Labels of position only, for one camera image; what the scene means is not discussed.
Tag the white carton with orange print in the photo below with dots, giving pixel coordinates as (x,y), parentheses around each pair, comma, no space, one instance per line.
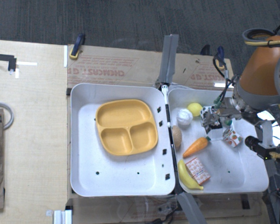
(233,138)

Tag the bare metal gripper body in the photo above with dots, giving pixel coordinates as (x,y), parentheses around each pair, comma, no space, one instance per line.
(238,110)

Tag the yellow banana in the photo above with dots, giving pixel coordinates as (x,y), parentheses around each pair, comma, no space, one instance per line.
(184,177)

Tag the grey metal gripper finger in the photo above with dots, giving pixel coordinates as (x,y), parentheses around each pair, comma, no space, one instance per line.
(217,121)
(206,116)

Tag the white plastic tray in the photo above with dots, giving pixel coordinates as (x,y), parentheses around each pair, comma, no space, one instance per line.
(226,165)
(118,176)

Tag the orange carrot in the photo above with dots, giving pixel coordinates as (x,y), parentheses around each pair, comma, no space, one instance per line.
(195,147)

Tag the white lumpy ball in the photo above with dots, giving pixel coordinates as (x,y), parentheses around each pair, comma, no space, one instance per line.
(184,118)

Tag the black cylinder on white bracket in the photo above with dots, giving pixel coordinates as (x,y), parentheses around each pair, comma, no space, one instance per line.
(261,148)

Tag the brown oval bread roll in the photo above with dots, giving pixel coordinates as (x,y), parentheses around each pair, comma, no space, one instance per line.
(176,136)

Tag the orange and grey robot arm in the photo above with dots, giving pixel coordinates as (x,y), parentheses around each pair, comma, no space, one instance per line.
(259,68)

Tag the yellow divided plate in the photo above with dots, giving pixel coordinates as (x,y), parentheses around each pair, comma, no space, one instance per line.
(121,113)

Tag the brown cardboard board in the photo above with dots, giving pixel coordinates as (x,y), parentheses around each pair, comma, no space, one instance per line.
(123,68)

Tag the yellow lemon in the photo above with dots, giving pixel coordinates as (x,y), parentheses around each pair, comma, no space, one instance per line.
(194,109)

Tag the flat orange and white carton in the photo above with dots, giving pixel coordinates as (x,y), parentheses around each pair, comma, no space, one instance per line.
(197,170)

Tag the white box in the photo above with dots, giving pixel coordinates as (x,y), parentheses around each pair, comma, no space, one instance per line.
(215,135)

